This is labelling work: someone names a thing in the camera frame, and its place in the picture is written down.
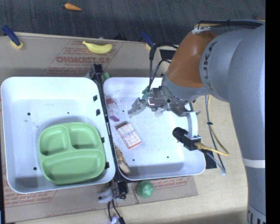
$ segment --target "yellow banana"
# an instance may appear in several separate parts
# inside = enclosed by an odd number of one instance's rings
[[[93,53],[98,53],[98,54],[107,53],[113,47],[112,44],[97,45],[97,44],[93,44],[93,43],[87,43],[86,41],[83,41],[82,44],[84,44],[89,49],[89,51],[91,51]]]

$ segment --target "green divided plate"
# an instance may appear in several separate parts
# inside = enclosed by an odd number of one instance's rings
[[[38,138],[44,176],[54,184],[83,182],[105,169],[105,152],[97,129],[84,122],[50,126]]]

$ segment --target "robotic arm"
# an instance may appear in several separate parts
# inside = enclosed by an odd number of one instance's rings
[[[216,35],[212,26],[243,27]],[[191,102],[212,95],[230,104],[248,181],[247,223],[266,223],[265,168],[265,24],[254,20],[198,24],[181,42],[158,88],[138,99],[130,117],[145,107],[172,111],[188,118],[182,134],[192,150],[200,141]]]

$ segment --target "white plastic tub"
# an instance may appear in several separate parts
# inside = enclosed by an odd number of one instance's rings
[[[32,193],[109,182],[115,164],[96,84],[88,78],[11,77],[1,86],[7,181],[19,193]],[[40,168],[38,137],[47,127],[87,122],[96,127],[109,168],[83,183],[55,185]]]
[[[165,111],[156,117],[146,108],[142,113],[131,118],[127,111],[142,91],[147,87],[148,78],[112,77],[104,83],[105,97],[110,96],[117,103],[120,121],[110,120],[114,144],[120,149],[128,164],[131,174],[122,175],[131,181],[197,175],[205,170],[205,157],[198,150],[189,151],[173,137],[176,127],[188,129],[186,117],[178,117]],[[161,78],[156,78],[152,87],[161,85]],[[116,127],[129,122],[142,142],[130,149],[119,136]]]

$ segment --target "orange carrot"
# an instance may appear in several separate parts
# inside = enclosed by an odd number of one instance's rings
[[[72,10],[72,11],[81,11],[82,10],[81,8],[79,8],[79,7],[75,6],[75,5],[72,5],[72,4],[68,3],[68,2],[62,4],[62,6],[64,8],[66,8],[66,9]]]

